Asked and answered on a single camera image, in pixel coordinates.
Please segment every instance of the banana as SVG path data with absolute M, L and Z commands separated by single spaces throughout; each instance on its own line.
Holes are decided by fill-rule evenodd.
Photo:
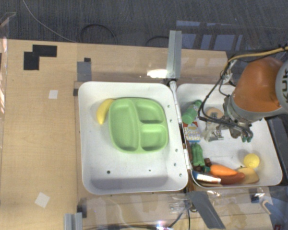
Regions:
M 96 118 L 99 124 L 104 123 L 108 110 L 114 101 L 115 101 L 114 99 L 106 99 L 99 105 L 96 112 Z

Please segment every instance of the metal bracket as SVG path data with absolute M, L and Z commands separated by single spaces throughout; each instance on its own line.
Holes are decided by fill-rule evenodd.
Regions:
M 192 191 L 187 193 L 187 195 L 209 229 L 225 229 L 221 218 L 208 198 L 207 192 Z
M 84 62 L 77 62 L 77 81 L 92 81 L 92 63 L 90 58 L 84 58 Z
M 167 79 L 178 79 L 181 68 L 181 31 L 170 31 L 168 42 Z
M 82 230 L 82 213 L 65 214 L 64 230 Z
M 189 198 L 181 198 L 179 201 L 169 203 L 170 214 L 181 213 L 192 207 L 192 201 Z
M 237 60 L 235 59 L 235 60 L 233 60 L 231 63 L 230 63 L 230 65 L 229 65 L 229 70 L 231 70 L 232 69 L 232 67 L 236 64 L 236 62 L 237 62 Z M 230 74 L 226 74 L 225 75 L 225 78 L 223 79 L 223 84 L 224 83 L 228 83 L 229 82 L 229 80 L 231 79 L 231 77 L 232 77 L 232 73 L 230 73 Z

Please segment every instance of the yellow lemon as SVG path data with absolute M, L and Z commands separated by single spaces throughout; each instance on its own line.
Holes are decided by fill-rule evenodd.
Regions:
M 243 163 L 246 167 L 256 168 L 260 163 L 260 159 L 256 154 L 249 153 L 244 157 Z

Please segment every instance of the gray carpet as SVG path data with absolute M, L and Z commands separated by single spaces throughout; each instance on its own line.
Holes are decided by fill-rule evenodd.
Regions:
M 244 34 L 251 47 L 274 46 L 288 39 L 288 0 L 25 1 L 41 22 L 73 41 L 80 41 L 81 29 L 90 23 L 107 26 L 120 45 L 140 46 L 152 36 L 167 36 L 171 29 L 195 35 L 205 28 L 214 37 L 226 35 L 227 29 L 220 28 L 221 23 L 233 25 L 234 29 L 228 30 L 228 34 L 236 29 L 236 34 Z M 5 12 L 17 12 L 11 22 L 10 38 L 64 41 L 34 21 L 21 0 L 0 0 L 0 17 Z M 201 25 L 190 25 L 190 22 L 201 22 Z M 102 27 L 88 28 L 83 36 L 84 42 L 88 43 L 115 43 Z M 185 47 L 201 47 L 198 42 L 194 43 L 192 36 L 185 36 L 184 41 Z M 167 43 L 166 39 L 157 38 L 148 46 L 166 46 Z

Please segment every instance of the green bottle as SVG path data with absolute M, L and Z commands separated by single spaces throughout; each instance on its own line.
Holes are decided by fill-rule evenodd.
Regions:
M 182 115 L 182 121 L 189 125 L 191 124 L 197 116 L 197 110 L 200 108 L 202 101 L 197 100 L 191 104 L 188 109 Z

